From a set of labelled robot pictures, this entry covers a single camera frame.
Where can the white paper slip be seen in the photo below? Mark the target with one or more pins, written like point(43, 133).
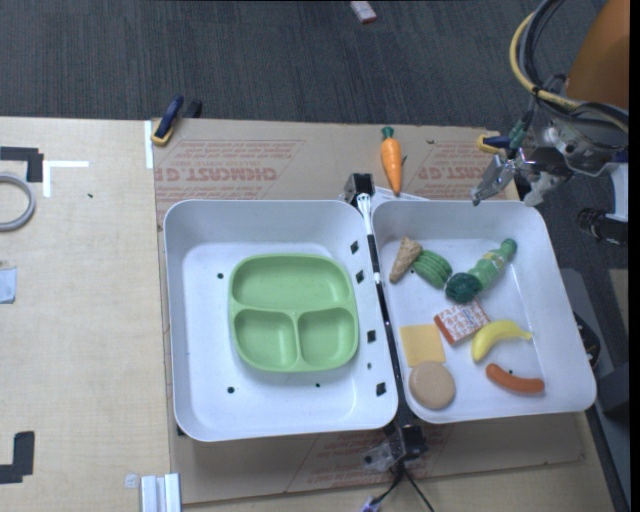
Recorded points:
point(400, 194)

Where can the white plastic tray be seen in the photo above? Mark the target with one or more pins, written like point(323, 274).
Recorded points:
point(550, 300)
point(210, 310)

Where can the yellow cheese slice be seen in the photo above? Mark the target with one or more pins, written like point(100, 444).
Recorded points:
point(422, 345)

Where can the grey tape roll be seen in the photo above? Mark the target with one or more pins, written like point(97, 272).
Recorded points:
point(29, 202)

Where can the orange carrot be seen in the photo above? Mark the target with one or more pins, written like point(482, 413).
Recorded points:
point(392, 162)

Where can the green divided plate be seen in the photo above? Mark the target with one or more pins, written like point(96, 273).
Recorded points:
point(290, 285)

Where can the dark green broccoli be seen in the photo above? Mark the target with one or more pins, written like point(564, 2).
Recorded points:
point(462, 288)

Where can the orange sausage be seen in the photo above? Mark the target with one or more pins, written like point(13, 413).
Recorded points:
point(515, 382)

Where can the yellow banana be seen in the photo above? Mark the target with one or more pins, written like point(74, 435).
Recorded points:
point(492, 336)

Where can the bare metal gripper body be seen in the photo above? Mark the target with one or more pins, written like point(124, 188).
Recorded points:
point(562, 150)

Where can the green ribbed toy vegetable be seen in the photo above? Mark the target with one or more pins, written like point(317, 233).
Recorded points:
point(432, 267)

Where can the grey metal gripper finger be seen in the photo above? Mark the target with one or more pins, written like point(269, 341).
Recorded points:
point(540, 190)
point(492, 180)

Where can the orange and white carton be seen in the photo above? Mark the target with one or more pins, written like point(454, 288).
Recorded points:
point(460, 322)

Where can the tan round biscuit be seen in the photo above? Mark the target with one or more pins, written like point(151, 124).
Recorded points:
point(431, 385)

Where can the brown cardboard board, red print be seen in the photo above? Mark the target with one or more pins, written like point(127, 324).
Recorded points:
point(240, 165)

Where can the tan bread wedge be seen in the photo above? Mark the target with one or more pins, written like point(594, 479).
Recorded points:
point(404, 257)

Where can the small white and red box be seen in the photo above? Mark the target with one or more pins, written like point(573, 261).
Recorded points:
point(364, 11)

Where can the green bottle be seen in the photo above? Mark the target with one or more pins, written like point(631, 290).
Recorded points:
point(492, 265)

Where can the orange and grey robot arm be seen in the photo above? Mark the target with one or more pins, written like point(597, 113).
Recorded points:
point(602, 55)

